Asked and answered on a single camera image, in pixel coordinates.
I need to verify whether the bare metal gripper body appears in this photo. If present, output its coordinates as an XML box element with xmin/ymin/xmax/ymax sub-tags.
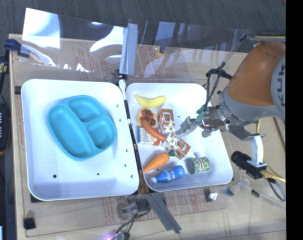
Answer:
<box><xmin>198</xmin><ymin>105</ymin><xmax>228</xmax><ymax>133</ymax></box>

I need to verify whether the brown and white carton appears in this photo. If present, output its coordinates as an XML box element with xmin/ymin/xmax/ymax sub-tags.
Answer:
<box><xmin>162</xmin><ymin>131</ymin><xmax>192</xmax><ymax>160</ymax></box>
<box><xmin>156</xmin><ymin>108</ymin><xmax>177</xmax><ymax>135</ymax></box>

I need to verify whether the white plastic tray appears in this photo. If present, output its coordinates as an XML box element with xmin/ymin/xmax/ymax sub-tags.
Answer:
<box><xmin>125</xmin><ymin>82</ymin><xmax>234</xmax><ymax>193</ymax></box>
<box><xmin>20</xmin><ymin>78</ymin><xmax>140</xmax><ymax>202</ymax></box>

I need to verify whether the green and white can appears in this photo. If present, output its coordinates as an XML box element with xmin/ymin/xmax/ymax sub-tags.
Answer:
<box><xmin>185</xmin><ymin>156</ymin><xmax>211</xmax><ymax>175</ymax></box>

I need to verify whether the orange sausage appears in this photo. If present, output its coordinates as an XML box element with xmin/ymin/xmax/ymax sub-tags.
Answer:
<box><xmin>140</xmin><ymin>119</ymin><xmax>167</xmax><ymax>142</ymax></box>

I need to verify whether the yellow banana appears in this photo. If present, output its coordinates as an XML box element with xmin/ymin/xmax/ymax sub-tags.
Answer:
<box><xmin>134</xmin><ymin>93</ymin><xmax>167</xmax><ymax>108</ymax></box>

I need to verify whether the pizza slice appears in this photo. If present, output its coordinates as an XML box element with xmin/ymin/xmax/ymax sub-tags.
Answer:
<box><xmin>136</xmin><ymin>108</ymin><xmax>158</xmax><ymax>129</ymax></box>

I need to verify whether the blue and yellow packet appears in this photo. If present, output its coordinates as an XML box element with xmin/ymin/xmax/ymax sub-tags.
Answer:
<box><xmin>138</xmin><ymin>126</ymin><xmax>161</xmax><ymax>146</ymax></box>

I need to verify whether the orange carrot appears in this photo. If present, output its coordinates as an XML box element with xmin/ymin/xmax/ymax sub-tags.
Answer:
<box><xmin>142</xmin><ymin>149</ymin><xmax>177</xmax><ymax>174</ymax></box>

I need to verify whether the blue bottle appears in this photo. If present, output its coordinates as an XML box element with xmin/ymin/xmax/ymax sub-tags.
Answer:
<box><xmin>148</xmin><ymin>165</ymin><xmax>186</xmax><ymax>186</ymax></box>

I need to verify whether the thin black and white rod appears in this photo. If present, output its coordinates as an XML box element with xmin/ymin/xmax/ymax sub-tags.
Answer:
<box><xmin>118</xmin><ymin>78</ymin><xmax>150</xmax><ymax>195</ymax></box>

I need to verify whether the brown cardboard board red print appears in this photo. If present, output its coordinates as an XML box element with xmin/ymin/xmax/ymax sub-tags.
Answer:
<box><xmin>11</xmin><ymin>41</ymin><xmax>245</xmax><ymax>237</ymax></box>

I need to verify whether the blue divided plate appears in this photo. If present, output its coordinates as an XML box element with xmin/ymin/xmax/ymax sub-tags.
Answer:
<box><xmin>46</xmin><ymin>94</ymin><xmax>118</xmax><ymax>161</ymax></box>

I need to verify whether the black cylinder on white bracket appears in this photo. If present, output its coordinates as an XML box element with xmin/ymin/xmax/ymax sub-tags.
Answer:
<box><xmin>230</xmin><ymin>130</ymin><xmax>267</xmax><ymax>180</ymax></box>

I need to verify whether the black block with thin wires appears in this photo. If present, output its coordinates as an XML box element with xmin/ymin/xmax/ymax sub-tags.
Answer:
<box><xmin>117</xmin><ymin>196</ymin><xmax>152</xmax><ymax>220</ymax></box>
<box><xmin>111</xmin><ymin>69</ymin><xmax>129</xmax><ymax>84</ymax></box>

